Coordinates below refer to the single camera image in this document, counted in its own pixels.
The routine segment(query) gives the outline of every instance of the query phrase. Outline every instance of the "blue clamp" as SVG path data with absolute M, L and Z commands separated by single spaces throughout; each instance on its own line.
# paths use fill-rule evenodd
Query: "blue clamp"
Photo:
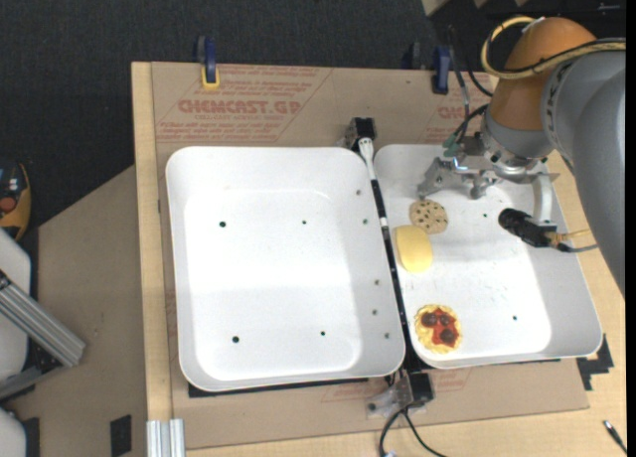
M 195 46 L 195 60 L 201 64 L 201 82 L 205 89 L 219 87 L 219 68 L 217 67 L 217 48 L 215 41 L 208 37 L 199 37 Z
M 433 93 L 448 94 L 448 73 L 451 70 L 450 50 L 444 46 L 438 46 L 433 51 L 433 68 L 435 74 L 432 77 Z

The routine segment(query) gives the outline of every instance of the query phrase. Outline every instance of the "cardboard sheet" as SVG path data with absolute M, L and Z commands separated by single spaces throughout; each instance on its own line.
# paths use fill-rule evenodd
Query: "cardboard sheet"
M 384 379 L 189 396 L 176 342 L 165 165 L 188 145 L 334 145 L 353 117 L 375 119 L 377 150 L 386 144 L 438 144 L 463 118 L 459 86 L 451 77 L 449 93 L 434 94 L 432 73 L 425 71 L 221 65 L 220 75 L 218 89 L 203 90 L 199 66 L 152 64 L 173 415 L 185 421 L 187 446 L 380 429 L 384 419 L 369 418 L 365 400 L 386 389 Z M 478 77 L 491 84 L 487 75 Z M 471 108 L 486 103 L 466 80 Z M 436 399 L 413 417 L 417 424 L 588 407 L 574 360 L 435 370 L 431 377 Z

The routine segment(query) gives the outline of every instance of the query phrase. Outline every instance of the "empty white tray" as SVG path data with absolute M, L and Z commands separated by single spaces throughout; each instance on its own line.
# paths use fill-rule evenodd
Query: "empty white tray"
M 417 185 L 441 155 L 440 147 L 428 145 L 391 145 L 376 155 L 392 236 L 394 228 L 410 224 Z M 448 214 L 446 231 L 430 236 L 432 266 L 414 274 L 397 263 L 410 340 L 419 356 L 432 367 L 450 369 L 595 353 L 602 331 L 577 255 L 531 247 L 498 224 L 506 208 L 533 213 L 532 187 L 502 182 L 476 201 L 468 191 L 465 186 L 428 197 Z M 552 220 L 565 231 L 556 195 Z M 419 342 L 414 317 L 427 304 L 457 313 L 463 334 L 457 350 L 435 354 Z
M 208 391 L 391 374 L 404 340 L 362 159 L 187 147 L 166 168 L 179 358 Z

